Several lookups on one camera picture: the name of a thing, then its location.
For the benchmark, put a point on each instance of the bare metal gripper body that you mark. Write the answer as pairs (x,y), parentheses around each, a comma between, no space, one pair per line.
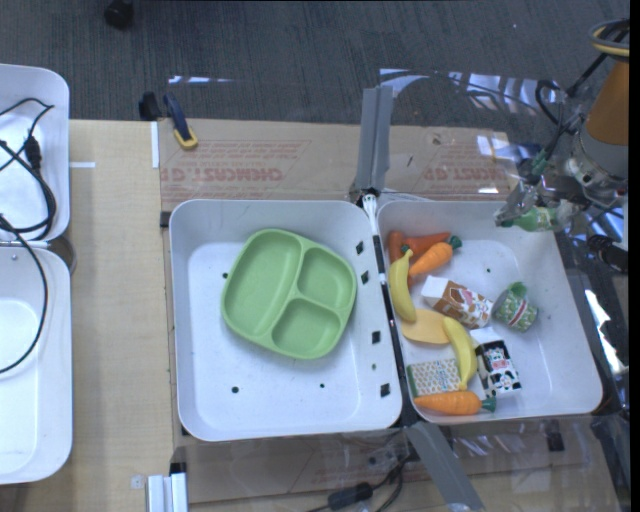
(582,187)

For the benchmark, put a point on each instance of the brown and white carton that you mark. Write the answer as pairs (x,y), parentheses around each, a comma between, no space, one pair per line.
(457,300)

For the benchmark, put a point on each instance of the black and white cow carton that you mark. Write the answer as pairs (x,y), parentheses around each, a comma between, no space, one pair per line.
(500,367)

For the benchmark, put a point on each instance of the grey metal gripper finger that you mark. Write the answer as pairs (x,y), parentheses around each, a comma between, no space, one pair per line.
(515,205)
(566,212)

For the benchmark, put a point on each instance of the yellow banana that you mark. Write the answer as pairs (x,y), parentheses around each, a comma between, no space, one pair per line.
(401,287)
(464,350)

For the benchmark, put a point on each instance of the green cup with red stripe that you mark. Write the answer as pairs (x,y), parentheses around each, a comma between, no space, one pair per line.
(516,310)

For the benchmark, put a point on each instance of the yellow orange flat slice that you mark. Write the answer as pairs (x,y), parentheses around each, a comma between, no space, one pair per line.
(425,327)

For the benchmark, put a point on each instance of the orange carrot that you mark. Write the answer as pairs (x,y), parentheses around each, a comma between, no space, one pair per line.
(432,259)
(450,402)
(422,241)

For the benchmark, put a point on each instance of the green plastic bottle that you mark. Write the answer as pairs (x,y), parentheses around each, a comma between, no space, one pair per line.
(537,220)

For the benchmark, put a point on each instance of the brown cardboard board red print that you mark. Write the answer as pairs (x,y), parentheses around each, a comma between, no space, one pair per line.
(280,170)

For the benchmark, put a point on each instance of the green divided plate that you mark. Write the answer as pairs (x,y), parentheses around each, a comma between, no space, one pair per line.
(265,285)

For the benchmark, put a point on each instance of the white plastic tray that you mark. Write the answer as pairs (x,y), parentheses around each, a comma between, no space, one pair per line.
(555,360)
(280,400)

